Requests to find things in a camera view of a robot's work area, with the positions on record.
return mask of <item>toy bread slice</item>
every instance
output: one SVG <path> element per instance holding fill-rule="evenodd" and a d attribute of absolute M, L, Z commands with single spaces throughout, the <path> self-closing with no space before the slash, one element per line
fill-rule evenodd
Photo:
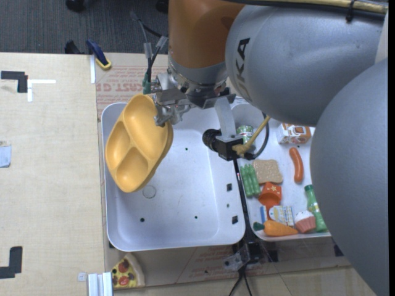
<path fill-rule="evenodd" d="M 255 159 L 252 166 L 257 174 L 259 184 L 266 182 L 281 183 L 283 182 L 283 175 L 280 173 L 278 162 L 274 159 L 259 160 Z"/>
<path fill-rule="evenodd" d="M 111 274 L 114 290 L 144 287 L 146 285 L 143 270 L 130 252 L 112 268 Z"/>

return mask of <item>white tray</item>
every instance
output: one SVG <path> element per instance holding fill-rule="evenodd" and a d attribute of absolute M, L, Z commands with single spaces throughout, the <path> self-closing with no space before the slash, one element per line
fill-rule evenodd
<path fill-rule="evenodd" d="M 246 103 L 244 100 L 236 100 L 232 108 L 236 126 L 250 125 L 254 127 L 254 131 L 263 121 L 262 113 L 252 105 Z M 304 186 L 312 184 L 310 174 L 310 147 L 312 138 L 305 144 L 279 144 L 277 142 L 276 130 L 281 125 L 281 122 L 270 119 L 269 121 L 269 139 L 266 148 L 258 157 L 261 160 L 274 159 L 278 162 L 281 174 L 283 175 L 283 182 L 279 185 L 282 188 L 282 200 L 280 205 L 292 206 L 293 217 L 299 211 L 307 209 L 307 197 L 305 194 Z M 259 134 L 255 141 L 255 145 L 259 148 L 265 137 L 265 129 Z M 294 164 L 289 156 L 289 148 L 297 147 L 302 157 L 304 166 L 304 179 L 299 184 L 294 182 Z M 245 159 L 238 159 L 238 165 L 244 166 L 245 164 L 252 163 Z M 248 216 L 250 219 L 251 228 L 255 221 L 262 222 L 260 215 L 260 208 L 262 204 L 256 197 L 246 199 Z M 263 231 L 254 231 L 255 235 L 264 241 L 286 241 L 295 239 L 307 239 L 312 237 L 328 237 L 331 236 L 329 232 L 313 232 L 310 234 L 296 234 L 292 236 L 270 237 L 266 236 Z"/>
<path fill-rule="evenodd" d="M 103 110 L 103 150 L 125 105 L 114 103 Z M 233 162 L 203 144 L 203 132 L 209 128 L 219 129 L 214 109 L 184 114 L 183 121 L 173 126 L 174 140 L 166 158 L 148 185 L 136 192 L 122 192 L 104 160 L 107 235 L 115 248 L 133 252 L 230 245 L 244 236 Z"/>

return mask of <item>toy bottle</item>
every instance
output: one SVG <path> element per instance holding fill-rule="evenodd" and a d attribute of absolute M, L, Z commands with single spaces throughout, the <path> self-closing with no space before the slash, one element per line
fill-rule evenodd
<path fill-rule="evenodd" d="M 320 208 L 318 207 L 317 200 L 315 199 L 314 188 L 313 185 L 309 184 L 304 187 L 304 190 L 307 195 L 307 209 L 314 215 L 315 217 L 315 231 L 317 232 L 325 232 L 328 231 L 328 228 L 322 218 Z"/>

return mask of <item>green can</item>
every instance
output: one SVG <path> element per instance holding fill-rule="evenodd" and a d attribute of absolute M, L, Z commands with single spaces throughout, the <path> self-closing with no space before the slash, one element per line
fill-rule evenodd
<path fill-rule="evenodd" d="M 249 125 L 242 125 L 236 129 L 236 133 L 242 135 L 243 144 L 246 144 L 254 134 L 254 128 Z"/>

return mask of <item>wooden table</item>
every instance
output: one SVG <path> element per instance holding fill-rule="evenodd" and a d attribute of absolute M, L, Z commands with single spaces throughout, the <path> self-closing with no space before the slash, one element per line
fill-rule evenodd
<path fill-rule="evenodd" d="M 146 62 L 142 54 L 109 55 L 113 64 Z M 102 205 L 98 109 L 106 104 L 108 85 L 97 80 L 100 70 L 97 85 L 92 83 L 88 55 L 0 53 L 0 63 L 2 71 L 56 81 L 33 84 L 28 102 L 27 93 L 17 92 L 17 81 L 0 80 L 0 142 L 12 148 L 10 167 L 0 168 L 0 267 L 8 266 L 12 247 L 23 248 L 22 272 L 0 279 L 0 295 L 86 295 L 78 275 L 108 271 L 123 254 L 109 248 Z M 165 66 L 165 56 L 157 63 Z M 194 271 L 188 258 L 195 254 L 193 249 L 140 252 L 149 287 L 115 294 L 228 295 L 234 277 L 180 284 L 189 276 L 182 280 L 177 273 Z M 252 294 L 374 295 L 344 257 L 333 258 L 312 257 L 304 266 L 298 260 L 268 263 L 265 275 L 249 277 Z M 234 295 L 246 293 L 242 282 Z"/>

